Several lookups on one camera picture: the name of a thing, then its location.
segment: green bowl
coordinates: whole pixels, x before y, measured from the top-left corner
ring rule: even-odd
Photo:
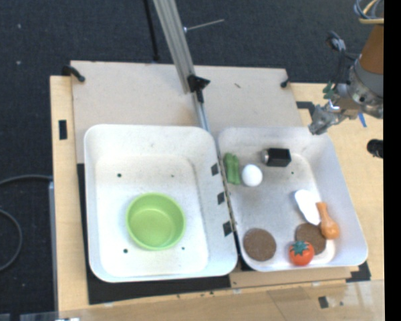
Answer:
[[[146,193],[135,198],[126,211],[126,228],[141,247],[168,249],[177,244],[186,230],[180,205],[162,193]]]

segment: tomato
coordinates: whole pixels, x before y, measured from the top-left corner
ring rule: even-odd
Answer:
[[[313,246],[307,241],[296,241],[289,247],[289,258],[295,265],[307,265],[314,255]]]

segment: brown disc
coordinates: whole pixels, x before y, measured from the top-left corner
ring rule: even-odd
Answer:
[[[325,249],[327,239],[322,235],[319,226],[311,223],[302,223],[295,230],[296,241],[307,241],[312,244],[315,254],[320,254]]]
[[[243,247],[251,258],[265,261],[275,254],[276,241],[268,231],[252,228],[243,237]]]

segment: wooden table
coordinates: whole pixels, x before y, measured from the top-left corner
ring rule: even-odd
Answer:
[[[56,269],[57,269],[57,308],[69,310],[101,310],[105,305],[89,305],[84,243],[82,239],[82,221],[80,216],[80,200],[78,175],[76,172],[76,140],[74,132],[74,104],[72,96],[72,78],[68,76],[52,76],[51,92],[51,125],[53,136],[53,175],[55,187],[55,234],[56,234]],[[295,101],[308,101],[323,104],[322,84],[290,84],[286,90],[293,94]],[[308,124],[307,110],[300,110],[301,122]],[[66,134],[60,132],[60,125],[65,121]],[[329,130],[336,152],[346,178],[347,186],[360,219],[366,237],[369,255],[368,265],[373,280],[384,279],[384,234],[383,234],[383,161],[374,158],[366,150],[366,145],[373,138],[383,139],[382,121],[366,116],[368,127],[363,128],[358,121],[345,121]],[[308,279],[311,282],[341,282],[350,276],[356,268],[343,268],[337,271],[312,271]],[[131,307],[135,313],[142,315],[145,304],[155,302],[155,308],[174,307],[179,300],[192,300],[197,297],[211,295],[221,296],[231,305],[250,305],[254,312],[261,298],[270,297],[274,289],[298,287],[305,284],[305,278],[294,277],[288,273],[276,275],[259,275],[257,272],[231,273],[233,286],[228,290],[185,294],[181,296],[155,296],[137,300],[114,302],[113,306]],[[202,302],[195,303],[193,308],[202,309]]]

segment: white tray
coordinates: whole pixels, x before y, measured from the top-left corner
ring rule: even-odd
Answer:
[[[89,259],[101,280],[223,276],[233,270],[237,251],[223,228],[230,216],[227,202],[218,198],[223,178],[208,132],[101,124],[86,132],[84,152]],[[174,198],[186,215],[186,232],[170,249],[142,249],[126,230],[129,202],[151,191]]]
[[[241,246],[244,260],[254,270],[356,266],[366,260],[364,234],[327,134],[313,136],[304,127],[228,128],[220,133],[218,142],[222,157],[226,152],[235,154],[241,169],[251,163],[263,172],[263,182],[257,187],[228,184],[239,243],[243,244],[251,228],[265,229],[277,243],[275,255],[267,261],[250,258]],[[261,162],[261,151],[266,148],[288,148],[292,161],[287,167],[267,167]],[[307,222],[294,198],[299,189],[325,201],[340,226],[340,237],[327,240],[326,249],[306,267],[292,265],[288,257],[296,227]]]

